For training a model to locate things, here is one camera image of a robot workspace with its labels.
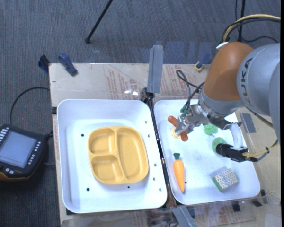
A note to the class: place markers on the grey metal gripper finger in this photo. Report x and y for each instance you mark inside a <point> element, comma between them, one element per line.
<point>189,128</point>
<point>179,127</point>

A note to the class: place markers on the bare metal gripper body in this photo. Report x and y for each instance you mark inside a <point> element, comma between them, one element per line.
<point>198,117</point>

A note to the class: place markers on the red sausage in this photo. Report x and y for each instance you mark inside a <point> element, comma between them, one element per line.
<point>172,120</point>

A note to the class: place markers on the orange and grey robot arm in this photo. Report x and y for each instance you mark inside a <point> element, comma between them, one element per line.
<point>227,74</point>

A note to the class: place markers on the pale yellow biscuit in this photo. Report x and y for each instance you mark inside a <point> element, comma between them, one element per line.
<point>173,133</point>

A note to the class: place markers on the white plastic tray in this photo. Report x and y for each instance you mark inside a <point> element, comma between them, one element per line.
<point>75,164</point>
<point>203,164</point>

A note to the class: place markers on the orange carrot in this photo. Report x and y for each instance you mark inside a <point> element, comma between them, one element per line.
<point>179,171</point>

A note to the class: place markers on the black block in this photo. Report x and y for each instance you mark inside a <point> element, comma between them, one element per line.
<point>146,94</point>

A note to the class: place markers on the yellow divided plate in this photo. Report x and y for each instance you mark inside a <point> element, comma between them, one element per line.
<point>130,150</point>

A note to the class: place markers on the green patterned carton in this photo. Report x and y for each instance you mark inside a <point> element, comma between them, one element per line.
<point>226,180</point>

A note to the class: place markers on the brown cardboard board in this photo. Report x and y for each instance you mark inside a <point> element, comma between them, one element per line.
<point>90,84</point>

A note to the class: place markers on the black cylinder on white bracket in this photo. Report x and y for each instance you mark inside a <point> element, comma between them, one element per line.
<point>229,151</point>

